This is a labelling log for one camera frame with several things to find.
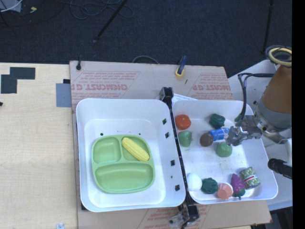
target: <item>red tomato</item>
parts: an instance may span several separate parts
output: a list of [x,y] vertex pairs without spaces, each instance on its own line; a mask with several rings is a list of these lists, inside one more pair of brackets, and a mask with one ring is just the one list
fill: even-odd
[[177,115],[175,117],[175,122],[176,122],[176,127],[179,130],[185,130],[185,129],[189,128],[191,125],[190,118],[185,114]]

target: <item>cardboard sheet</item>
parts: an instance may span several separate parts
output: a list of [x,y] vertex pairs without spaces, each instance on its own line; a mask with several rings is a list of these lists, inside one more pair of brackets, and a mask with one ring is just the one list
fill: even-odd
[[[175,76],[177,65],[120,63],[120,62],[70,62],[75,174],[77,187],[78,225],[80,229],[172,229],[168,223],[178,208],[133,209],[94,213],[82,209],[78,141],[76,132],[77,103],[84,98],[155,99],[163,87],[172,87],[175,94],[195,99],[233,100],[223,67],[186,65],[184,74]],[[271,216],[266,202],[245,201],[238,206],[197,205],[200,217],[187,228],[213,229],[269,223]]]

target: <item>white egg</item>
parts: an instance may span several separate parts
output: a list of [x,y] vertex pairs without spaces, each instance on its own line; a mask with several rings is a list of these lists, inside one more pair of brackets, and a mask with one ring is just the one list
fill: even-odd
[[197,191],[200,190],[202,187],[202,180],[200,176],[198,176],[196,173],[189,173],[187,175],[187,185],[189,188],[189,191]]

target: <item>purple toy vegetable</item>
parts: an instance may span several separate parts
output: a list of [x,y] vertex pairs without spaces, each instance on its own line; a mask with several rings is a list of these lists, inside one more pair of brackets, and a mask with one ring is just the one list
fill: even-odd
[[241,200],[241,196],[243,196],[246,193],[246,190],[245,190],[244,182],[237,174],[232,174],[231,185],[233,187],[233,196],[239,197],[239,200]]

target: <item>tin can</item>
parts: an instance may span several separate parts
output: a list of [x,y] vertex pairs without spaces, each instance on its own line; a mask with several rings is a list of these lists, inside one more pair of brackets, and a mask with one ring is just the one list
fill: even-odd
[[242,170],[239,175],[246,189],[251,189],[261,184],[252,167]]

